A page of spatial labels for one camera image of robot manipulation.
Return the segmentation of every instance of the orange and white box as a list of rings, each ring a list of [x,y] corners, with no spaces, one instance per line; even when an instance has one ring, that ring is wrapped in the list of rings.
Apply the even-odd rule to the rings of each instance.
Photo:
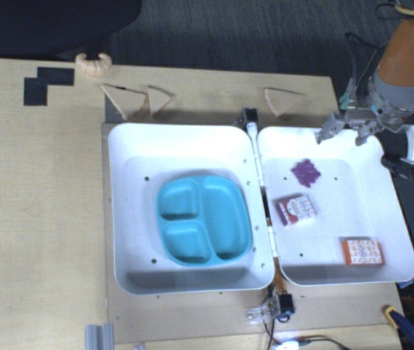
[[[347,265],[381,265],[382,251],[374,240],[345,240],[343,242]]]

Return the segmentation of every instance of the black floor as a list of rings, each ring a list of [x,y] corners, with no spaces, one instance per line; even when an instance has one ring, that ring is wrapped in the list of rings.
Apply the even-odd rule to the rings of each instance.
[[[387,42],[398,22],[381,20],[375,7],[386,0],[143,0],[132,25],[80,52],[103,51],[117,64],[319,74],[332,78],[337,97],[351,75],[344,33],[376,45]],[[414,0],[399,0],[414,7]],[[374,50],[358,46],[356,70],[364,73]],[[373,72],[381,53],[362,77]],[[387,150],[404,142],[384,133]],[[414,239],[414,183],[397,181]]]

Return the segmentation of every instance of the table surface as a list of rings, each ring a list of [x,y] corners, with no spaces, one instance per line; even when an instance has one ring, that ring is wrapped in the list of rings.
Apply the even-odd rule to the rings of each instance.
[[[0,60],[2,350],[84,349],[85,326],[108,319],[101,84],[138,91],[150,85],[173,95],[155,118],[147,110],[134,118],[145,123],[231,124],[242,108],[256,107],[262,125],[316,127],[337,106],[326,77],[135,66],[113,66],[99,79],[76,72],[74,85],[48,86],[47,106],[24,106],[24,78],[37,77],[40,66],[74,68],[72,63]],[[289,116],[276,119],[265,102],[264,88],[302,93],[304,101]],[[289,284],[289,290],[297,300],[297,314],[289,325],[278,326],[278,338],[328,335],[353,350],[401,348],[397,332],[381,313],[384,304],[401,310],[395,284],[314,288]],[[250,306],[244,300],[259,294],[226,292],[211,313],[221,307],[243,312]],[[196,299],[174,295],[165,304]],[[195,337],[199,324],[184,328],[183,337]],[[153,319],[145,325],[145,339],[169,338],[165,335],[169,327]],[[150,341],[146,347],[263,349],[267,343],[260,327],[243,335],[227,333],[228,329],[212,337]],[[324,343],[314,348],[334,349]]]

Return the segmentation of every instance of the black chair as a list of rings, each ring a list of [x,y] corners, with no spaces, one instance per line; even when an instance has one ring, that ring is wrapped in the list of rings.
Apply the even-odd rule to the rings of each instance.
[[[0,57],[46,58],[129,25],[141,0],[0,0]]]

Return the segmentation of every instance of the wooden triangle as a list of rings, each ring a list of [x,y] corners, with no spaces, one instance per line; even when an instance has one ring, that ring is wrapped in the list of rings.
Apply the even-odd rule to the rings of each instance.
[[[111,85],[102,85],[101,89],[120,112],[124,120],[129,120],[142,109],[146,101],[146,94],[133,90],[122,90]]]
[[[147,87],[147,95],[149,96],[150,115],[157,114],[171,101],[171,96],[167,93],[153,87]]]
[[[304,99],[302,93],[275,90],[273,88],[265,88],[264,94],[268,107],[276,117],[286,114],[293,106],[298,105]]]

